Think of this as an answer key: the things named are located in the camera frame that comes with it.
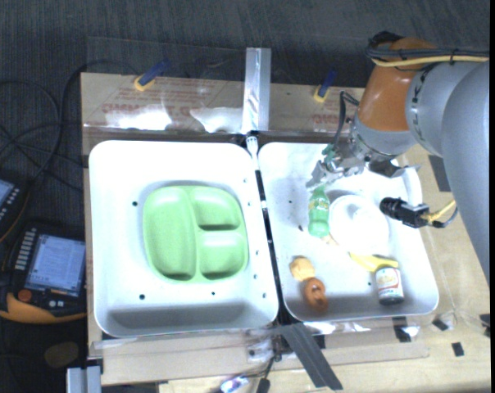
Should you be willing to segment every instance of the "can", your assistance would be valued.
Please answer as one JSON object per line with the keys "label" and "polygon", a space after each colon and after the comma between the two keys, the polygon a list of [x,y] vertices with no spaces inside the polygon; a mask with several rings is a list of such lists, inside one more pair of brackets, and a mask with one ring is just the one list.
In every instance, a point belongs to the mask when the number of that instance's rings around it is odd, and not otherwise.
{"label": "can", "polygon": [[404,301],[402,290],[401,271],[399,268],[384,266],[375,272],[379,303],[381,305],[395,305]]}

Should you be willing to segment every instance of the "button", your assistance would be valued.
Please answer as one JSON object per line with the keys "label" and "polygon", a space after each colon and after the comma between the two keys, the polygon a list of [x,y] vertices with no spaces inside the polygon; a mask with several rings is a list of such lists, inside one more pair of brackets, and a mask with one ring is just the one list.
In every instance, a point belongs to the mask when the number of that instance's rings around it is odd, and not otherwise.
{"label": "button", "polygon": [[22,288],[18,291],[18,300],[23,301],[24,303],[29,303],[31,301],[31,297],[33,293],[26,288]]}

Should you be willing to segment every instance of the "black connector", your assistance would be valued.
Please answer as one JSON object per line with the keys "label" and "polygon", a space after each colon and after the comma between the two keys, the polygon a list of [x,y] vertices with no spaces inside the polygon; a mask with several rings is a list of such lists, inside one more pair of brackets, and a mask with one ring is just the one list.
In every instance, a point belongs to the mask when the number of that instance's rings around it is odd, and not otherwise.
{"label": "black connector", "polygon": [[420,228],[428,225],[428,220],[422,218],[422,215],[429,212],[426,204],[410,206],[401,198],[386,197],[380,202],[379,208],[385,215],[402,221],[406,226]]}

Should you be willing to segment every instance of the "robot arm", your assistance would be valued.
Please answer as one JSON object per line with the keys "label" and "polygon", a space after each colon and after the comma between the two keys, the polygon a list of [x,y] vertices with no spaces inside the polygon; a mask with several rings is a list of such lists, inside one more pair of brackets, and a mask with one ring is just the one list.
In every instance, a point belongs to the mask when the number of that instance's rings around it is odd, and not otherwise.
{"label": "robot arm", "polygon": [[[394,41],[388,50],[376,50],[388,40]],[[446,52],[389,33],[374,37],[368,50],[377,66],[348,138],[326,147],[308,185],[358,174],[364,167],[398,176],[403,170],[391,160],[419,143],[443,158],[456,206],[489,285],[488,54]]]}

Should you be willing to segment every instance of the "black device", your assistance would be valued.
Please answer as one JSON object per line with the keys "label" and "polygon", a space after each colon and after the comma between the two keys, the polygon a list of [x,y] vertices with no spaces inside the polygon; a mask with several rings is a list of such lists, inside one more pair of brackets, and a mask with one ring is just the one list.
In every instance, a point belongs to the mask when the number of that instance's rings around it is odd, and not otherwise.
{"label": "black device", "polygon": [[28,199],[30,184],[7,171],[0,171],[0,242],[21,216]]}
{"label": "black device", "polygon": [[85,241],[32,221],[6,258],[0,315],[23,323],[60,323],[86,315]]}

